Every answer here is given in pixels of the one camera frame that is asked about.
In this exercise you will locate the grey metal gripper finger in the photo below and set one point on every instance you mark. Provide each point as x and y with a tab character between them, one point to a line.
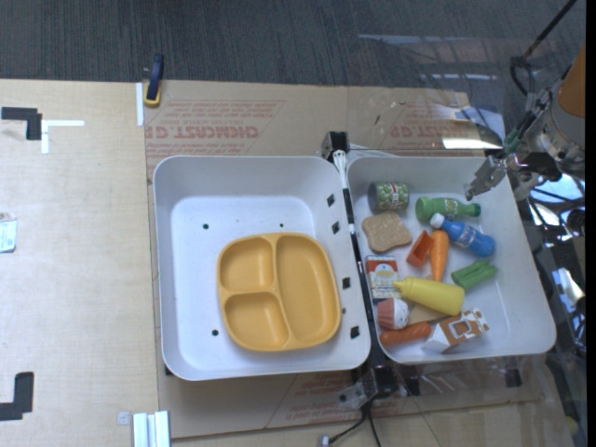
476	186
492	166

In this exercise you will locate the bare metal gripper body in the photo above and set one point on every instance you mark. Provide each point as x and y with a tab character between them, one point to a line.
542	161

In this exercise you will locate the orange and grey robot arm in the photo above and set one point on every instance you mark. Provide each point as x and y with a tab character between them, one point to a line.
573	96

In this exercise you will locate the green bottle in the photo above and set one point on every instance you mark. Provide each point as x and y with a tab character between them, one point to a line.
437	207

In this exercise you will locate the blue bottle white cap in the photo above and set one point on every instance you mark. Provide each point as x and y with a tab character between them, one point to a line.
468	236

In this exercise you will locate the orange carrot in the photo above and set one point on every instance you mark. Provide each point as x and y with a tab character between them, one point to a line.
439	254

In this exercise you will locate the orange carton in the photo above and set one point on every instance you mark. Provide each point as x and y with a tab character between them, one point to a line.
419	252

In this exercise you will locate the green beans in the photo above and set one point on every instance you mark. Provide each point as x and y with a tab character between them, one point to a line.
474	274

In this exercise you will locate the green can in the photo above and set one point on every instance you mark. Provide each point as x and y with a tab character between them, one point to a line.
388	196

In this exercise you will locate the tan bread slice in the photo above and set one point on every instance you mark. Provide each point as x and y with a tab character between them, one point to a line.
386	232

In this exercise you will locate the yellow mustard bottle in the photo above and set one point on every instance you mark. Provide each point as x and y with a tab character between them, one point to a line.
435	295

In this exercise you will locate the white plastic tray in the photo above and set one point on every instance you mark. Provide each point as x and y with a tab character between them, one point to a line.
195	268
517	305

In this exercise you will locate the red and white packet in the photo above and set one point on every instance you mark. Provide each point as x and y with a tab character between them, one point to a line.
381	275

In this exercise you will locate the tan cheese wedge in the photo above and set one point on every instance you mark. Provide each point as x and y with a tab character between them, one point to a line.
423	315

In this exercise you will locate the brown and white milk carton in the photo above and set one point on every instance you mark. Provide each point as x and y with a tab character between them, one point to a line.
458	331

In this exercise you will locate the pink and white cupcake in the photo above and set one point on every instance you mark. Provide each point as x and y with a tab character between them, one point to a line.
392	314

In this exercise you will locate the orange sausage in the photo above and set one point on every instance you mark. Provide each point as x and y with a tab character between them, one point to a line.
404	334

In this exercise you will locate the yellow divided plate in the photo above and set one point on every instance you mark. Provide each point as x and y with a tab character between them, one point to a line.
279	291

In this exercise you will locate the brown cardboard board red print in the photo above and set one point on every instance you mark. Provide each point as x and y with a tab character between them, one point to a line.
261	119

